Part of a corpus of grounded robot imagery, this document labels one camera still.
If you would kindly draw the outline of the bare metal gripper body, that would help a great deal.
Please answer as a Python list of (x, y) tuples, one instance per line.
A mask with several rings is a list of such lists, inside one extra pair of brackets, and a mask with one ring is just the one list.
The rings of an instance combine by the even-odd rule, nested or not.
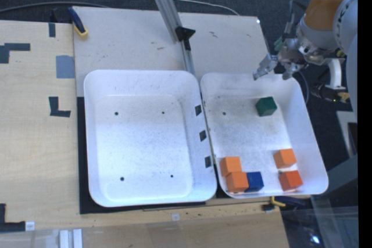
[(276, 52), (278, 61), (284, 64), (322, 65), (325, 60), (322, 50), (306, 39), (279, 38)]

